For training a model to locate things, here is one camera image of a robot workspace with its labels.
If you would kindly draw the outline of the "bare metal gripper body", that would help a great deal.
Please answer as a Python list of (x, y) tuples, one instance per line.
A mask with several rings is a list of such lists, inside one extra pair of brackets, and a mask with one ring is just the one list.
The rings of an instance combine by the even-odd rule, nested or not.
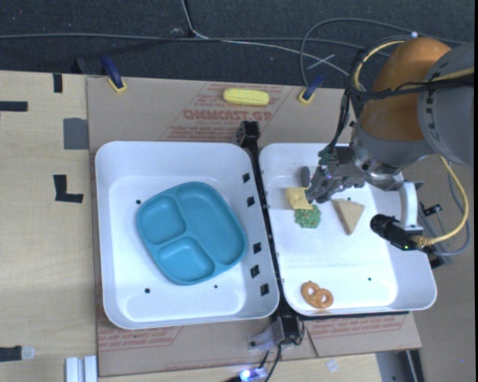
[(327, 146), (321, 151), (321, 167), (327, 181), (343, 183), (343, 191), (362, 188), (366, 183), (386, 191), (397, 190), (404, 181), (401, 167), (380, 162), (362, 147)]

